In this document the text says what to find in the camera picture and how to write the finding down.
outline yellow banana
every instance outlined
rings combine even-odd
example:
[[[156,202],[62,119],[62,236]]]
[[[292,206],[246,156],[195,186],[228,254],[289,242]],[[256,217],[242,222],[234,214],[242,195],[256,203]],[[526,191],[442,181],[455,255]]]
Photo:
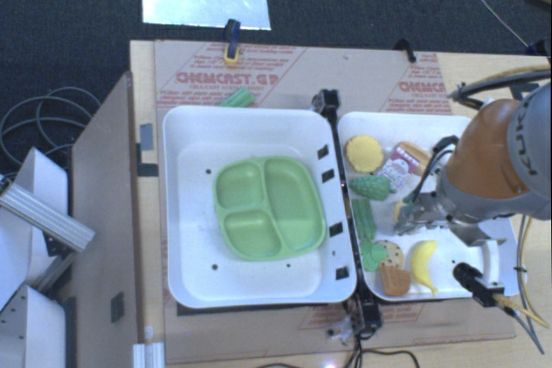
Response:
[[[428,272],[428,263],[436,247],[436,240],[425,240],[420,242],[414,249],[411,261],[411,270],[414,280],[428,287],[433,293],[433,296],[437,294],[438,290],[431,282],[431,277]]]

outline black connector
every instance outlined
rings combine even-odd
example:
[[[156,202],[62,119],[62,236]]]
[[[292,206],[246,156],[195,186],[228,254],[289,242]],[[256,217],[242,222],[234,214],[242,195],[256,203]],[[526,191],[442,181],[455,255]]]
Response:
[[[489,284],[479,270],[460,262],[453,270],[455,279],[467,291],[473,293],[474,299],[483,307],[496,307],[497,302],[493,295],[504,294],[504,287],[496,283]]]

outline green divided plate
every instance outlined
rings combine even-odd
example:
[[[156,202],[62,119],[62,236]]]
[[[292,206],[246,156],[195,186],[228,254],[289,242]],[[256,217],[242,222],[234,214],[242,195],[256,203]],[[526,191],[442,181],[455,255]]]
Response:
[[[224,239],[253,261],[286,259],[315,250],[326,220],[309,171],[290,157],[245,159],[215,177],[215,208]]]

